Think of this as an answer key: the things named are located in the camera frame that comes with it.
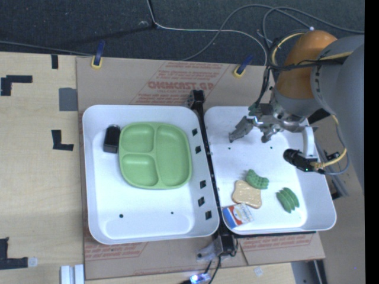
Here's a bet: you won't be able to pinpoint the black block with thin wires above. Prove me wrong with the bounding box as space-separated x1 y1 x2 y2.
217 233 238 257
188 89 206 111

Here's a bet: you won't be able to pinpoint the black cylinder on white bracket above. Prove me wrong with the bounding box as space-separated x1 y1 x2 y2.
282 125 321 173

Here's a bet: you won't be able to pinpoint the small black bottle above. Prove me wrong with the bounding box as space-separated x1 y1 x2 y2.
102 124 121 154

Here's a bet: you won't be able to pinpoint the green toy pea pod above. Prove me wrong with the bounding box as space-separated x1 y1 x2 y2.
275 187 300 213

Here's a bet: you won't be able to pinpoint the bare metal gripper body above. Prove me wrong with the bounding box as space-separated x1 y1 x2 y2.
250 103 306 134

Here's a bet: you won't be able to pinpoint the green divided plate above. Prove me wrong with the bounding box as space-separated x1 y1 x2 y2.
118 122 192 190

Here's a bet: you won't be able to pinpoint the thin black rod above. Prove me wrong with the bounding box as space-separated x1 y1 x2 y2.
196 106 226 236

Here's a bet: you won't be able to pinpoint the green toy grapes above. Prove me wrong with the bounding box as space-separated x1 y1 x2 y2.
245 169 270 191

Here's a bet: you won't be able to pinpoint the brown cardboard board red print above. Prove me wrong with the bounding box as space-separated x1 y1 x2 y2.
75 56 326 280

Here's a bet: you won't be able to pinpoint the white plastic tray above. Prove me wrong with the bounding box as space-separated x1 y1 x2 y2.
204 105 338 235
82 104 220 246

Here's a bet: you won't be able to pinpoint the tan toy bread slice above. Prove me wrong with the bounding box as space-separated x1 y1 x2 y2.
231 179 264 209

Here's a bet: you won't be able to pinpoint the small white red blue carton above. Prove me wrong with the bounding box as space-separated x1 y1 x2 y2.
221 203 255 228

